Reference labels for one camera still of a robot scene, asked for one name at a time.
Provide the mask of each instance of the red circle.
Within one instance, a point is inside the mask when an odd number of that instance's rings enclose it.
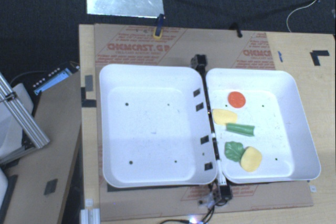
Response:
[[[246,103],[245,97],[240,92],[231,92],[227,100],[230,105],[237,109],[242,108]]]

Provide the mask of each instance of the cardboard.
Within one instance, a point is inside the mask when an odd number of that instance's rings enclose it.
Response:
[[[102,174],[99,72],[109,63],[189,66],[195,54],[206,54],[207,70],[249,68],[274,70],[266,33],[163,28],[161,40],[154,40],[154,27],[95,25],[97,129],[101,221],[204,214],[198,201],[209,194],[208,186],[116,189]],[[307,182],[236,185],[233,199],[216,212],[264,210],[312,206]]]

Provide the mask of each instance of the empty white tray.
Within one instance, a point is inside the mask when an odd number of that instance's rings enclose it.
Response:
[[[235,183],[308,180],[319,176],[321,166],[310,134],[294,78],[283,71],[212,69],[206,76],[212,109],[230,110],[239,124],[255,126],[255,136],[226,131],[214,123],[222,170]],[[236,109],[227,101],[230,92],[245,96]],[[226,142],[240,142],[262,153],[259,168],[244,171],[224,155]]]
[[[103,174],[114,187],[199,185],[217,174],[201,76],[187,67],[100,72]]]

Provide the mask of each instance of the white cable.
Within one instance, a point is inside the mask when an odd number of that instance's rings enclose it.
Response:
[[[297,9],[294,9],[294,10],[287,16],[287,19],[286,19],[286,25],[287,25],[287,29],[288,29],[288,31],[292,32],[292,31],[290,30],[290,28],[289,28],[289,25],[288,25],[288,19],[289,19],[289,17],[290,17],[294,12],[297,12],[297,11],[300,10],[300,9],[309,8],[310,6],[314,5],[314,4],[316,3],[316,1],[317,1],[317,0],[314,0],[312,3],[310,3],[310,4],[307,5],[307,6],[299,7],[299,8],[297,8]]]

